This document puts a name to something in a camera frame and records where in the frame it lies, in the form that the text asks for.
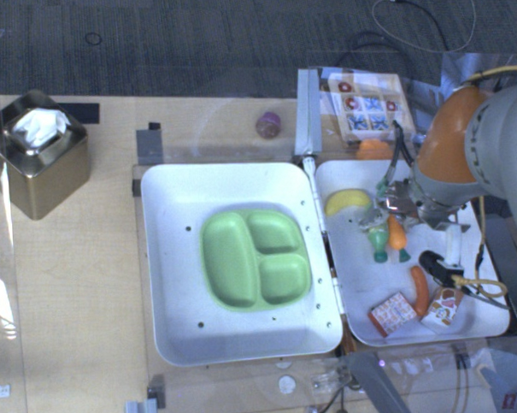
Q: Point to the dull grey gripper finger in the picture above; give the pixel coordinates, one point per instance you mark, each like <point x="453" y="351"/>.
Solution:
<point x="373" y="218"/>

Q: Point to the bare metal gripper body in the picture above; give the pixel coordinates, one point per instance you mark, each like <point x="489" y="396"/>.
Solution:
<point x="398" y="197"/>

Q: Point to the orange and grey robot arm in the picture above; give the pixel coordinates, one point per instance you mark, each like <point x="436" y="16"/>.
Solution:
<point x="491" y="148"/>

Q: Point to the green bottle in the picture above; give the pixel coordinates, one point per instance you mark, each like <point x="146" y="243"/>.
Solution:
<point x="379" y="242"/>

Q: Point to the orange carrot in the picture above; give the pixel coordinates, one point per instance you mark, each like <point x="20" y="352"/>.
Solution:
<point x="397" y="236"/>

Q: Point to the yellow banana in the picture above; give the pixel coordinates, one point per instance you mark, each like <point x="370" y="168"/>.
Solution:
<point x="348" y="198"/>

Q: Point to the orange toy food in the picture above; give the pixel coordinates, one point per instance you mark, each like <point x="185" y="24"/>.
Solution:
<point x="373" y="150"/>

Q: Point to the white plastic tray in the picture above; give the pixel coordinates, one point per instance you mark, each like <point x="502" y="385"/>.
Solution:
<point x="373" y="282"/>
<point x="180" y="264"/>

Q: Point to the orange sausage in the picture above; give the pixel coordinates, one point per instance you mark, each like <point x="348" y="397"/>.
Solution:
<point x="421" y="292"/>

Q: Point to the wooden noughts and crosses board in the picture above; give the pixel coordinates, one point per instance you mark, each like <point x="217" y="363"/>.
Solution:
<point x="367" y="109"/>

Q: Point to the orange and white carton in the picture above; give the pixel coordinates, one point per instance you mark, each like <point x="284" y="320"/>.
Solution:
<point x="391" y="314"/>

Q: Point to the white carton with brown patches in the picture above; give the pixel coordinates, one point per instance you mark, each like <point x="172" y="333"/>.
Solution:
<point x="442" y="308"/>

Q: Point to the green divided plate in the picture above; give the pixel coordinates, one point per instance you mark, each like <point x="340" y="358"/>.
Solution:
<point x="231" y="262"/>

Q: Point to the gold tissue box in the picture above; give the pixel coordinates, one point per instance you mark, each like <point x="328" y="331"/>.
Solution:
<point x="43" y="176"/>

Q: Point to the white tissue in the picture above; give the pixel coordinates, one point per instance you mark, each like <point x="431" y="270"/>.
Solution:
<point x="41" y="125"/>

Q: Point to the black cylinder on white bracket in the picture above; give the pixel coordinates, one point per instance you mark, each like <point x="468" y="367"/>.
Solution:
<point x="438" y="268"/>

